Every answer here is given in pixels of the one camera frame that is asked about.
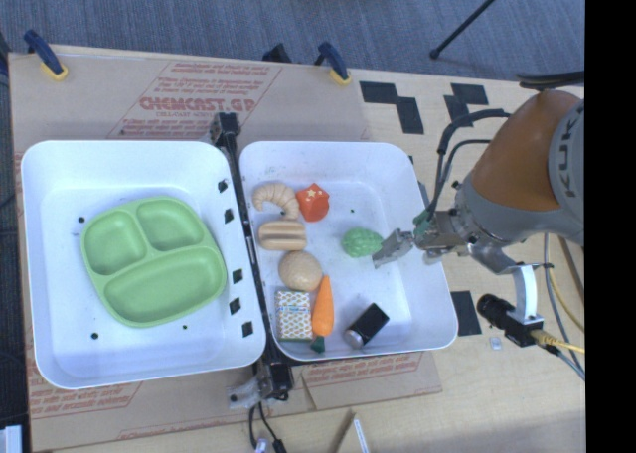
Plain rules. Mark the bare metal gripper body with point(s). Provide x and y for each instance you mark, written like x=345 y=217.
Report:
x=444 y=235

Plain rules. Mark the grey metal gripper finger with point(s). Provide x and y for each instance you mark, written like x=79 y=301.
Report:
x=402 y=238
x=390 y=255

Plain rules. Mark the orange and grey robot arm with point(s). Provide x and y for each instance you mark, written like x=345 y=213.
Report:
x=517 y=163

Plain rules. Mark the green toy broccoli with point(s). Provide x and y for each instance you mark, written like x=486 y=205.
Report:
x=360 y=242

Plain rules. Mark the white plastic tray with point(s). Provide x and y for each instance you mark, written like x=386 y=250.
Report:
x=377 y=183
x=54 y=252

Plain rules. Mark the black can with silver end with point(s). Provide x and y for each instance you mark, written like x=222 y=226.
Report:
x=370 y=323

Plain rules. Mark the orange toy carrot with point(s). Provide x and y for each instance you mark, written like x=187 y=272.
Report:
x=323 y=309

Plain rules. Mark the round beige toy bread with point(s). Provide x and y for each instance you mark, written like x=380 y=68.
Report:
x=299 y=270

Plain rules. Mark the red cube with yellow stars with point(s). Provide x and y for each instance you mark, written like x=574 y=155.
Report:
x=313 y=202

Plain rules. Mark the beige toy hot dog bun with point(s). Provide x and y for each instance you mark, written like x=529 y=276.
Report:
x=281 y=235

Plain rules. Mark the yellow patterned white carton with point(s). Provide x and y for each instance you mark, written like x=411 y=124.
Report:
x=293 y=316

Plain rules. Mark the beige toy croissant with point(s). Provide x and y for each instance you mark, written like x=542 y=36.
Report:
x=280 y=193

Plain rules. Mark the thin black and white rod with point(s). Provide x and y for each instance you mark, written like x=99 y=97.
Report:
x=247 y=242

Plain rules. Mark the brown cardboard board red print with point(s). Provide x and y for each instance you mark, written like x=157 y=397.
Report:
x=308 y=103

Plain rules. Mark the green divided plate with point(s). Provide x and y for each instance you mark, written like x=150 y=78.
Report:
x=154 y=272

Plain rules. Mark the black cylinder on white bracket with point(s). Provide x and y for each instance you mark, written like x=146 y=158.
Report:
x=514 y=319

